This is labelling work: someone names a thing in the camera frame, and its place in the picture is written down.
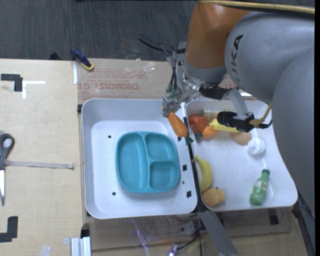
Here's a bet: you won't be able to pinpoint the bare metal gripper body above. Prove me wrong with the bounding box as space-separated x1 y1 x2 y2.
174 63 201 103

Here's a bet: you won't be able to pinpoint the orange carrot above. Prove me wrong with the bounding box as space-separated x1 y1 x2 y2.
194 124 220 140
166 111 194 145

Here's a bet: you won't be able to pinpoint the tan patterned packet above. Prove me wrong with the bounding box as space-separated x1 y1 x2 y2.
201 108 226 121

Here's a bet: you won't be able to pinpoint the yellow oblong toy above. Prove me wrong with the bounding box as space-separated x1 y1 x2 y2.
209 118 241 134

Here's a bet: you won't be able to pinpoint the brown cardboard board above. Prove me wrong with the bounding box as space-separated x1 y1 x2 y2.
76 57 301 251

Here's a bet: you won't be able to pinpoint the thin black rod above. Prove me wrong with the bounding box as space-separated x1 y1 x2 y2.
182 101 202 213

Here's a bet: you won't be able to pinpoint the blue divided plate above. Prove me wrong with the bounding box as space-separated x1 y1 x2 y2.
115 131 181 195

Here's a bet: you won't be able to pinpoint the tan round biscuit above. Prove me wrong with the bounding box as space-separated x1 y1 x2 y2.
230 131 253 147

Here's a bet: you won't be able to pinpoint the yellow banana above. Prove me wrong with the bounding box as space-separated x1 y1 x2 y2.
194 154 214 193

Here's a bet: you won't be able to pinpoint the white plastic tray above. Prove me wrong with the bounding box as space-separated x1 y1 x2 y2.
185 98 299 213
81 98 199 220

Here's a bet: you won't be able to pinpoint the small white plastic bottle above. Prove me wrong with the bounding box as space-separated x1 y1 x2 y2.
247 136 267 156

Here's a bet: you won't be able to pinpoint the tan toy bread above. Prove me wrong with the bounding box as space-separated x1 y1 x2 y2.
201 187 227 208

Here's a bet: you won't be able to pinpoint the green bottle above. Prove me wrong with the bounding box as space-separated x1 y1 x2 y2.
248 168 271 207

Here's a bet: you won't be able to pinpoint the black cylinder on white bracket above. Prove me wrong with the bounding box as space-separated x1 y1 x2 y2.
216 87 256 134

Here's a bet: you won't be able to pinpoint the grey-handled scissors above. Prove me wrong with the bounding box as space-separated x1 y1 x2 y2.
0 132 16 207

